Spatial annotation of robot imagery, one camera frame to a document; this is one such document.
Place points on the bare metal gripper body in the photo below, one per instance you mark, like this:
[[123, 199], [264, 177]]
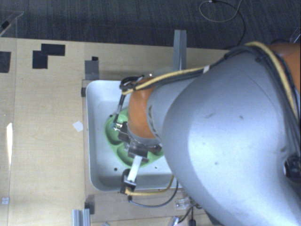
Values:
[[137, 150]]

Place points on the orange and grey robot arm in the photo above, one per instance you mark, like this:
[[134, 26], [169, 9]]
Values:
[[223, 131]]

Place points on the green divided plate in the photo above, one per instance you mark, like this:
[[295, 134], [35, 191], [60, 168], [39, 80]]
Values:
[[110, 131]]

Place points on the white plastic tray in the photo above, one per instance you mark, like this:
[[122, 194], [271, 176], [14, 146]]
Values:
[[98, 102]]

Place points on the black cylinder on white bracket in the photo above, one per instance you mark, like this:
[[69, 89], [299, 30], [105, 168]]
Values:
[[135, 169]]

